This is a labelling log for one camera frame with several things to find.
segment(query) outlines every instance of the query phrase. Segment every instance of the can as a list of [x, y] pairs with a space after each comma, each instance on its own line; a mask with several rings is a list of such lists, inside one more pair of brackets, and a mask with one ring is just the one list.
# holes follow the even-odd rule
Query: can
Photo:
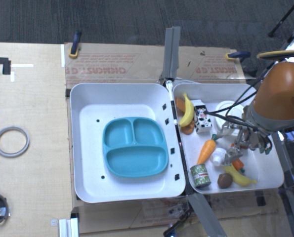
[[191, 167], [191, 173], [196, 188], [200, 189], [211, 184], [205, 164], [199, 164]]

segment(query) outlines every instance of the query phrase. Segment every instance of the white plastic tray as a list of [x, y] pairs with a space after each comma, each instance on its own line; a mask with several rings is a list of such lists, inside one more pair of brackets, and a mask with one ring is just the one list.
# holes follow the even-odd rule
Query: white plastic tray
[[[208, 111], [214, 111], [218, 103], [226, 100], [235, 101], [243, 92], [248, 88], [247, 84], [193, 84], [184, 83], [177, 85], [173, 90], [173, 95], [175, 97], [183, 98], [183, 93], [187, 93], [190, 100], [202, 100]], [[250, 89], [245, 96], [253, 93], [255, 89]], [[248, 105], [251, 100], [247, 100], [241, 105], [244, 107]], [[182, 117], [182, 112], [177, 111], [178, 120]], [[246, 190], [259, 190], [259, 189], [271, 189], [277, 188], [282, 185], [284, 181], [284, 173], [276, 152], [275, 147], [271, 150], [270, 154], [265, 153], [260, 154], [259, 149], [255, 151], [245, 150], [244, 155], [240, 158], [245, 164], [245, 175], [252, 179], [256, 179], [256, 184], [250, 184], [248, 186], [242, 187], [236, 183], [227, 189], [221, 189], [218, 187], [217, 180], [221, 173], [224, 172], [224, 168], [215, 167], [213, 163], [208, 159], [206, 161], [206, 168], [211, 180], [211, 184], [202, 189], [197, 189], [195, 187], [193, 177], [191, 175], [190, 168], [196, 165], [200, 150], [206, 140], [211, 138], [213, 133], [216, 133], [216, 124], [213, 116], [210, 117], [212, 121], [212, 131], [206, 133], [196, 133], [195, 131], [190, 135], [181, 134], [181, 140], [183, 144], [183, 149], [186, 158], [186, 164], [188, 166], [188, 175], [192, 187], [203, 194], [214, 194], [222, 192], [236, 192], [236, 191], [246, 191]], [[236, 136], [230, 135], [220, 138], [216, 141], [217, 147], [228, 149], [230, 145], [234, 142]]]
[[[81, 200], [95, 203], [168, 198], [184, 191], [185, 176], [171, 102], [163, 86], [81, 83], [73, 87], [70, 101], [75, 190]], [[103, 130], [111, 120], [124, 117], [150, 118], [160, 125], [168, 147], [168, 166], [163, 172], [151, 177], [124, 178], [109, 171], [103, 157]]]

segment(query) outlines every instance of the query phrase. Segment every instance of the robotic hand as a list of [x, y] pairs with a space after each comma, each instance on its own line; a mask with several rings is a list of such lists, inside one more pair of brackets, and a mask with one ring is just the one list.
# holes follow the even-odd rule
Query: robotic hand
[[239, 129], [223, 165], [241, 157], [242, 148], [270, 153], [272, 143], [268, 136], [294, 126], [294, 62], [279, 62], [270, 69], [252, 102], [244, 107], [241, 120], [246, 125], [226, 121], [217, 134], [222, 137]]

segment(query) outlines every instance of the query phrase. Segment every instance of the dark gray carpet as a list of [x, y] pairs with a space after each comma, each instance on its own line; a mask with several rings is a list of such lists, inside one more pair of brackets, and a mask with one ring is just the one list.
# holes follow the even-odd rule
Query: dark gray carpet
[[294, 0], [0, 0], [0, 42], [164, 45], [165, 29], [181, 26], [180, 45], [249, 51], [243, 66], [279, 50], [294, 31], [294, 11], [270, 38]]

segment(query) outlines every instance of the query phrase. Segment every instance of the orange carrot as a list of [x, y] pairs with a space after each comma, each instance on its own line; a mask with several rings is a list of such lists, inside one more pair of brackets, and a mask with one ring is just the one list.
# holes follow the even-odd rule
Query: orange carrot
[[232, 162], [232, 165], [235, 167], [237, 171], [244, 167], [244, 163], [238, 158]]
[[213, 134], [210, 140], [207, 140], [201, 150], [200, 156], [197, 160], [197, 165], [203, 164], [214, 152], [216, 147], [216, 134]]

